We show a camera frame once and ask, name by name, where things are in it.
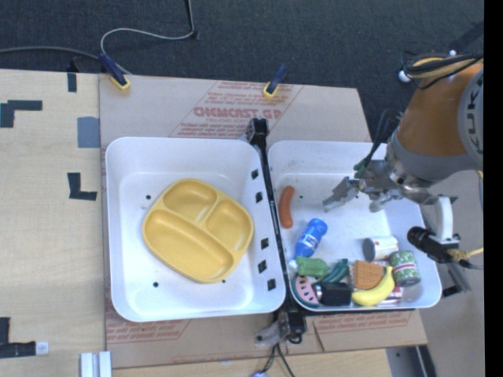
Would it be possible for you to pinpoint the blue bottle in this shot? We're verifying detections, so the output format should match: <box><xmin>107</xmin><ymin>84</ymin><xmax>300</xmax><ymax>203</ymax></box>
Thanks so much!
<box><xmin>288</xmin><ymin>218</ymin><xmax>329</xmax><ymax>273</ymax></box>

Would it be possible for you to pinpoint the brown cardboard board red print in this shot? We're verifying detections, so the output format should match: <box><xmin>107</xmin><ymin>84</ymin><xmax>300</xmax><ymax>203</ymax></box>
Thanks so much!
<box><xmin>97</xmin><ymin>72</ymin><xmax>429</xmax><ymax>369</ymax></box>

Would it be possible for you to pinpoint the red and white packet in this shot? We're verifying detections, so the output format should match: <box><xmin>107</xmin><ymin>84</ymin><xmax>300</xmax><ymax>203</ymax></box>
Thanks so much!
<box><xmin>376</xmin><ymin>286</ymin><xmax>404</xmax><ymax>308</ymax></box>

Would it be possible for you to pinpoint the orange sausage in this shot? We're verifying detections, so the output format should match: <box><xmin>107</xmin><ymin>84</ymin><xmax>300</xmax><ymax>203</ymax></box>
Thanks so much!
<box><xmin>278</xmin><ymin>185</ymin><xmax>296</xmax><ymax>229</ymax></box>

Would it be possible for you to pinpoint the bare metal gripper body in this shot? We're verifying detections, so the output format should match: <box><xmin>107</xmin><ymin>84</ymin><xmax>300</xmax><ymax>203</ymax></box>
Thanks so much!
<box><xmin>354</xmin><ymin>158</ymin><xmax>438</xmax><ymax>207</ymax></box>

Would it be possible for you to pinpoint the black block with thin wires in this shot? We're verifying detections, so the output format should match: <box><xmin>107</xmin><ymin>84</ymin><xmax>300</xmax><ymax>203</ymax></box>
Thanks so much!
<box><xmin>244</xmin><ymin>117</ymin><xmax>270</xmax><ymax>145</ymax></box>
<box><xmin>274</xmin><ymin>309</ymin><xmax>308</xmax><ymax>344</ymax></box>

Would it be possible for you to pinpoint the black cylinder on white bracket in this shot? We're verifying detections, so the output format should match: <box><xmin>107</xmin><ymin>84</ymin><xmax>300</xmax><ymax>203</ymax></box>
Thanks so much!
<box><xmin>406</xmin><ymin>196</ymin><xmax>461</xmax><ymax>265</ymax></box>

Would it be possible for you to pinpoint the green broccoli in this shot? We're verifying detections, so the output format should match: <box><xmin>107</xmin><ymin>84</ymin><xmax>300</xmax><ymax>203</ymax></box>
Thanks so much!
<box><xmin>295</xmin><ymin>255</ymin><xmax>331</xmax><ymax>280</ymax></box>

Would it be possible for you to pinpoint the white can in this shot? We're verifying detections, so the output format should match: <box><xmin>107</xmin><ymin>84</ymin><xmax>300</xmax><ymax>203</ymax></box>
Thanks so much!
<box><xmin>362</xmin><ymin>235</ymin><xmax>400</xmax><ymax>262</ymax></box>

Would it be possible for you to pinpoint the white plastic tray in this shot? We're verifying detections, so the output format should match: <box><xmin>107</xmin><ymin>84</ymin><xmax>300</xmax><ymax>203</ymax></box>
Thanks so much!
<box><xmin>105</xmin><ymin>136</ymin><xmax>287</xmax><ymax>324</ymax></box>
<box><xmin>266</xmin><ymin>139</ymin><xmax>443</xmax><ymax>313</ymax></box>

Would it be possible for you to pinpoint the orange waffle biscuit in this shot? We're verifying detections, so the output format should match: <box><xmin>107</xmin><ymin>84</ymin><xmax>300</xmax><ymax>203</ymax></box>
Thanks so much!
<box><xmin>352</xmin><ymin>259</ymin><xmax>386</xmax><ymax>291</ymax></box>

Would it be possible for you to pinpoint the thin black rod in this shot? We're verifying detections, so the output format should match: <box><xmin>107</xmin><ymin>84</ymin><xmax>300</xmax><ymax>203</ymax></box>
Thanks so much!
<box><xmin>254</xmin><ymin>130</ymin><xmax>302</xmax><ymax>314</ymax></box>

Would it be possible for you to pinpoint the black box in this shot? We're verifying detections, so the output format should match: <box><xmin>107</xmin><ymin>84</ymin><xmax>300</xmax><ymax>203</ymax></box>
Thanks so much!
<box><xmin>319</xmin><ymin>281</ymin><xmax>353</xmax><ymax>307</ymax></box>

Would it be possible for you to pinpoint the watermelon slice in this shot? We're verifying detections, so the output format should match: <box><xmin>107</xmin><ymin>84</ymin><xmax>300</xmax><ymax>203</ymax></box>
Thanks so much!
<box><xmin>291</xmin><ymin>274</ymin><xmax>321</xmax><ymax>309</ymax></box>

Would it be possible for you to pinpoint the dark green pepper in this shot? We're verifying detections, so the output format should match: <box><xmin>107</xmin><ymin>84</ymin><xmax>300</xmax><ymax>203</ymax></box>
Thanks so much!
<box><xmin>319</xmin><ymin>258</ymin><xmax>351</xmax><ymax>284</ymax></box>

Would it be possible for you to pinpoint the yellow divided plate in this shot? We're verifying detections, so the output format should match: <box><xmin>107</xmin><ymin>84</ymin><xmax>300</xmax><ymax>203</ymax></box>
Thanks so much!
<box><xmin>141</xmin><ymin>178</ymin><xmax>255</xmax><ymax>284</ymax></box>

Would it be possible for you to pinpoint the green can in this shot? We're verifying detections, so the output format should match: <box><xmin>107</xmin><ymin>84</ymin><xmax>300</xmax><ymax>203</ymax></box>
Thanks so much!
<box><xmin>388</xmin><ymin>250</ymin><xmax>422</xmax><ymax>287</ymax></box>

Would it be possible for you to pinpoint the yellow banana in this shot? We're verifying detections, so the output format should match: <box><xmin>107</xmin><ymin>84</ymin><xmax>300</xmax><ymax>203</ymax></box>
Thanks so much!
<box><xmin>351</xmin><ymin>265</ymin><xmax>396</xmax><ymax>307</ymax></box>

